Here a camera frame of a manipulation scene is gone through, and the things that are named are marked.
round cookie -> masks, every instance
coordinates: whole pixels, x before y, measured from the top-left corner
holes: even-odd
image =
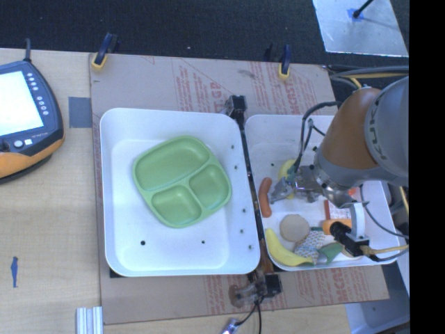
[[[288,214],[280,223],[281,236],[283,239],[291,242],[303,240],[310,230],[307,220],[298,214]]]

wooden table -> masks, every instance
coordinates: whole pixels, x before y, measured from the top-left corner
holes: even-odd
[[[70,128],[69,97],[90,97],[88,53],[31,51],[58,98],[66,139],[45,165],[0,185],[0,333],[75,333],[101,305],[91,128]],[[24,58],[0,49],[0,65]],[[18,258],[17,286],[10,266]],[[262,333],[349,333],[344,305],[265,311]],[[219,333],[233,315],[104,327],[104,333]],[[237,333],[257,333],[252,315]]]

blue tape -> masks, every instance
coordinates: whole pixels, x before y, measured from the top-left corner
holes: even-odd
[[[357,17],[357,18],[355,18],[355,17],[353,16],[353,13],[354,13],[356,10],[357,10],[356,8],[350,8],[350,9],[348,10],[348,16],[349,16],[351,19],[353,19],[353,21],[356,21],[356,22],[362,22],[362,20],[364,19],[363,13],[360,13],[359,17]]]
[[[70,128],[92,127],[91,99],[89,97],[68,97]]]
[[[13,263],[11,264],[11,273],[13,275],[13,287],[17,288],[17,272],[19,271],[18,265],[19,258],[13,257]]]

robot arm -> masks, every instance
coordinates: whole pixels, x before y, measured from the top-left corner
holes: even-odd
[[[296,161],[287,178],[270,192],[270,203],[295,193],[306,196],[309,202],[324,195],[338,208],[348,207],[353,228],[334,223],[331,233],[341,243],[350,243],[346,249],[352,255],[361,255],[356,250],[369,242],[364,234],[363,204],[348,191],[367,180],[409,186],[408,112],[409,77],[382,90],[360,88],[332,119],[314,164],[299,166]]]

toy banana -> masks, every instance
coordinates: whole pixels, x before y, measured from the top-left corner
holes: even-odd
[[[280,167],[280,171],[278,172],[278,179],[287,178],[287,170],[292,167],[292,165],[295,163],[295,159],[288,159],[286,162],[282,164]],[[286,199],[292,199],[293,193],[289,194]]]
[[[311,264],[314,263],[312,257],[299,256],[285,248],[272,229],[267,228],[265,235],[270,256],[280,264],[286,266],[298,266],[299,264],[304,264],[306,262]]]

